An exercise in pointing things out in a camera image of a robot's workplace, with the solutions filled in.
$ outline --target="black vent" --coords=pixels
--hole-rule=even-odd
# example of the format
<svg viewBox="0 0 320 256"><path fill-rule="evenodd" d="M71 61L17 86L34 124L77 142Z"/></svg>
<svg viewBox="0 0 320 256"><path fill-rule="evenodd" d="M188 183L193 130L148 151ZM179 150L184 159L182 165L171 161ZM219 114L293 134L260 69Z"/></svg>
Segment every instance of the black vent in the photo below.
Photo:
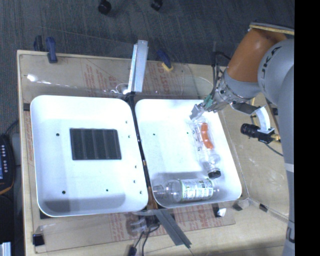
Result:
<svg viewBox="0 0 320 256"><path fill-rule="evenodd" d="M70 129L73 160L119 160L121 152L115 129Z"/></svg>

